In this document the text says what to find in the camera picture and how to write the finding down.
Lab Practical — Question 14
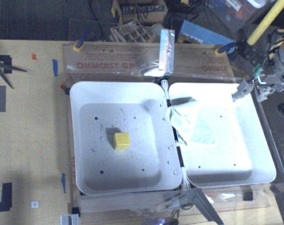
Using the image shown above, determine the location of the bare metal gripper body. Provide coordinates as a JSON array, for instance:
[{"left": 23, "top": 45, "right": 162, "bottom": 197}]
[{"left": 253, "top": 72, "right": 284, "bottom": 92}]

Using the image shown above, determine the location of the white plastic tray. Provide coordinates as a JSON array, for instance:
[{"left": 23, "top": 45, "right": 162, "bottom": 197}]
[
  {"left": 168, "top": 82, "right": 277, "bottom": 188},
  {"left": 69, "top": 81, "right": 183, "bottom": 196}
]

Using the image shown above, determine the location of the pale green cloth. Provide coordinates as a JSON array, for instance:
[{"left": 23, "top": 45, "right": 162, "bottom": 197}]
[{"left": 165, "top": 98, "right": 216, "bottom": 147}]

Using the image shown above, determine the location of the yellow cube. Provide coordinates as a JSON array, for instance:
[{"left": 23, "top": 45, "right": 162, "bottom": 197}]
[{"left": 112, "top": 132, "right": 131, "bottom": 150}]

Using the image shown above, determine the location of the brown cardboard board red print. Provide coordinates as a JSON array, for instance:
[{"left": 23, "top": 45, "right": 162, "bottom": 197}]
[{"left": 62, "top": 43, "right": 274, "bottom": 217}]

